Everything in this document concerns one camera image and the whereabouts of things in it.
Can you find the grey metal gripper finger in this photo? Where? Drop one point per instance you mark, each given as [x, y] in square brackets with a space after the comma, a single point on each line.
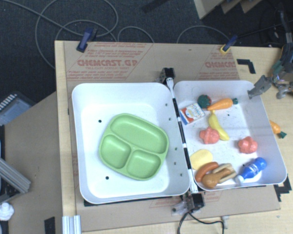
[284, 88]
[260, 86]

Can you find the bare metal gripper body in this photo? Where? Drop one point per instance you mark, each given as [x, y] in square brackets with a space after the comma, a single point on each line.
[291, 72]

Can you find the orange carrot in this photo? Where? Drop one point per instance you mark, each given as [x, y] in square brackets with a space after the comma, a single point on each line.
[221, 104]
[275, 127]

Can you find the white plastic tray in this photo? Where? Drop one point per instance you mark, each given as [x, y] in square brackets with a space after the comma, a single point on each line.
[92, 101]
[236, 121]

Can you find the green broccoli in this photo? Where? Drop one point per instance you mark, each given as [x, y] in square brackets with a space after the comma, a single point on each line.
[204, 101]

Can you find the yellow banana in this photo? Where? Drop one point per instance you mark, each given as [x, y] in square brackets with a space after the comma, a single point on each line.
[216, 125]

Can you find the pink lumpy toy food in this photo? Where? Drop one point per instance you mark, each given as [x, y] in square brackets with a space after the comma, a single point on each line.
[247, 145]
[209, 136]

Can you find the white blue red carton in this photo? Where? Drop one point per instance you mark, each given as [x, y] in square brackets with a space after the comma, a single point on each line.
[191, 113]

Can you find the blue bottle white cap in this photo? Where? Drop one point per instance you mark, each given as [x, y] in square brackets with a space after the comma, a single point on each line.
[252, 169]

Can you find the thin black and white rod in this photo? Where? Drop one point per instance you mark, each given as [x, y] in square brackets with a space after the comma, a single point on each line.
[181, 128]

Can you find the tan hot dog bun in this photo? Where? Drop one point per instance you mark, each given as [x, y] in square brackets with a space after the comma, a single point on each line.
[230, 172]

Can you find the yellow flat toy slice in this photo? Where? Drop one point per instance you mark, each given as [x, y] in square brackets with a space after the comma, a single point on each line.
[200, 158]

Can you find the orange sausage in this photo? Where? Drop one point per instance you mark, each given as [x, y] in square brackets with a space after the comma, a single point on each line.
[205, 170]

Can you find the brown chicken drumstick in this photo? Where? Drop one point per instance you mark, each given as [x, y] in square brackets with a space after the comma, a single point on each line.
[211, 180]

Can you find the brown cardboard board red print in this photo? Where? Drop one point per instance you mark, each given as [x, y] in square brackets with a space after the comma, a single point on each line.
[141, 64]

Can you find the green divided plate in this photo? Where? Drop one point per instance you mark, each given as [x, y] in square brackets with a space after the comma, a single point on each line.
[134, 140]

